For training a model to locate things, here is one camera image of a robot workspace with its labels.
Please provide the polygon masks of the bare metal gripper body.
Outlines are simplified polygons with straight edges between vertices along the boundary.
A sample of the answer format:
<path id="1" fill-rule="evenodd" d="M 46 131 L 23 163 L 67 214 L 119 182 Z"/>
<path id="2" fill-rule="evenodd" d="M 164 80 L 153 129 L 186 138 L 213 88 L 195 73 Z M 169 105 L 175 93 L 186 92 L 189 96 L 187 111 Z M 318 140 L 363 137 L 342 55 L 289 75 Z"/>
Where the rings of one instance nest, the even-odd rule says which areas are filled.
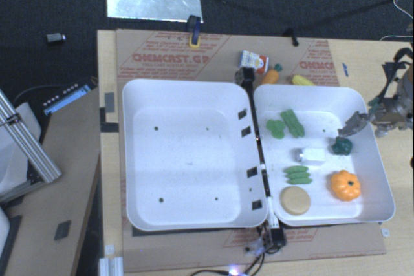
<path id="1" fill-rule="evenodd" d="M 368 103 L 370 122 L 376 127 L 375 136 L 384 137 L 389 131 L 411 129 L 411 100 L 402 96 L 380 98 Z"/>

